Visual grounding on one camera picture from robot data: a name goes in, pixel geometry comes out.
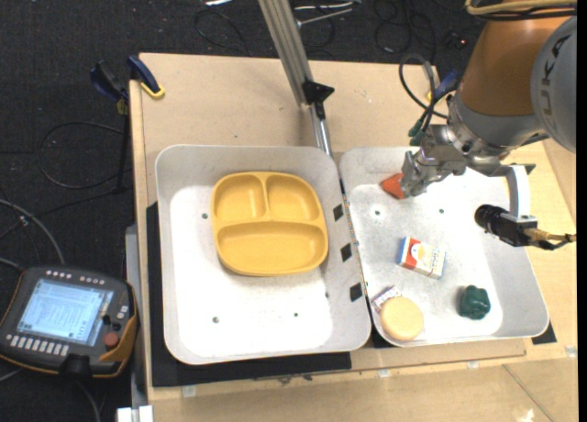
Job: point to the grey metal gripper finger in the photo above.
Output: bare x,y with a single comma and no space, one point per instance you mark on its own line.
423,186
407,179

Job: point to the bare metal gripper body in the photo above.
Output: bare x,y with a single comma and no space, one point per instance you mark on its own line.
442,154

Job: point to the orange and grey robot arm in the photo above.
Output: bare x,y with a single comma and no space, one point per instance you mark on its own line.
500,67

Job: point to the orange toy carrot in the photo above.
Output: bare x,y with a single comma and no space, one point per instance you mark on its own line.
392,187

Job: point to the white plastic tray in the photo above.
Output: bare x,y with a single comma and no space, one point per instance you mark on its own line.
458,246
257,314

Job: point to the white and orange carton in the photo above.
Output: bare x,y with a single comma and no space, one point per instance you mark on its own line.
422,258

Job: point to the pink and white packet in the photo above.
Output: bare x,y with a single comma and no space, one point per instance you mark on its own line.
381,297

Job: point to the green toy pepper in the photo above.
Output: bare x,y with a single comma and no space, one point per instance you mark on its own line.
473,303

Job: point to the pale yellow round biscuit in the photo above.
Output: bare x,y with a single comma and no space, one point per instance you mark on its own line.
402,320

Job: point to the yellow divided plate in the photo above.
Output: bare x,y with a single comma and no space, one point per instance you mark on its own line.
268,241

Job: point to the pale wood board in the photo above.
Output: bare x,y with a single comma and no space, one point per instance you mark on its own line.
229,108

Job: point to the black cylinder on white bracket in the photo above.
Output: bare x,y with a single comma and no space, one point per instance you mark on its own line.
513,227

